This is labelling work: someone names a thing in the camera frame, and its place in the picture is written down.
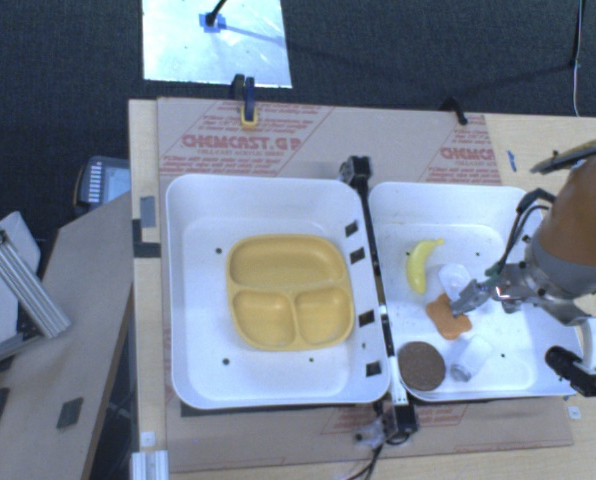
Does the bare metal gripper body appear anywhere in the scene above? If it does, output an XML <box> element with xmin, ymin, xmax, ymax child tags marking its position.
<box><xmin>482</xmin><ymin>261</ymin><xmax>579</xmax><ymax>319</ymax></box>

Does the black cylinder on white bracket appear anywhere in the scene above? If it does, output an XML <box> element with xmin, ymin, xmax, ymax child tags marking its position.
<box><xmin>544</xmin><ymin>314</ymin><xmax>596</xmax><ymax>399</ymax></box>

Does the black block with thin wires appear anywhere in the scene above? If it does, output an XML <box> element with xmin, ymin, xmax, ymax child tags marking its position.
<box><xmin>339</xmin><ymin>155</ymin><xmax>372</xmax><ymax>187</ymax></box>
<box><xmin>381</xmin><ymin>401</ymin><xmax>421</xmax><ymax>445</ymax></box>

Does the thin black and white rod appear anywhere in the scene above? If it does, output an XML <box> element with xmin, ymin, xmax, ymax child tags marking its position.
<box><xmin>356</xmin><ymin>177</ymin><xmax>405</xmax><ymax>410</ymax></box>

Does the orange toy biscuit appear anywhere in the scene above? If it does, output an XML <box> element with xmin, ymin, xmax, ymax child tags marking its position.
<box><xmin>425</xmin><ymin>292</ymin><xmax>474</xmax><ymax>342</ymax></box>

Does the yellow banana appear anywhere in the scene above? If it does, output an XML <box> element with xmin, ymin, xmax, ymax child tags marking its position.
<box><xmin>405</xmin><ymin>237</ymin><xmax>446</xmax><ymax>296</ymax></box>

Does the white plastic tray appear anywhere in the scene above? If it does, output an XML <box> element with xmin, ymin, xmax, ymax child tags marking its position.
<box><xmin>165</xmin><ymin>172</ymin><xmax>393</xmax><ymax>410</ymax></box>
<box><xmin>366</xmin><ymin>181</ymin><xmax>587</xmax><ymax>403</ymax></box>

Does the brown cardboard board, red print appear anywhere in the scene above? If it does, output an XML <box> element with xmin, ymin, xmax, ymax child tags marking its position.
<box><xmin>155</xmin><ymin>96</ymin><xmax>577</xmax><ymax>474</ymax></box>

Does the brown round biscuit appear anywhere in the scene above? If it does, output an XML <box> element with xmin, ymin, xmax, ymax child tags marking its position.
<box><xmin>396</xmin><ymin>340</ymin><xmax>447</xmax><ymax>392</ymax></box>

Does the yellow divided plate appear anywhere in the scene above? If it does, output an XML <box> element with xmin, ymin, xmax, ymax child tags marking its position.
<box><xmin>225</xmin><ymin>233</ymin><xmax>357</xmax><ymax>353</ymax></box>

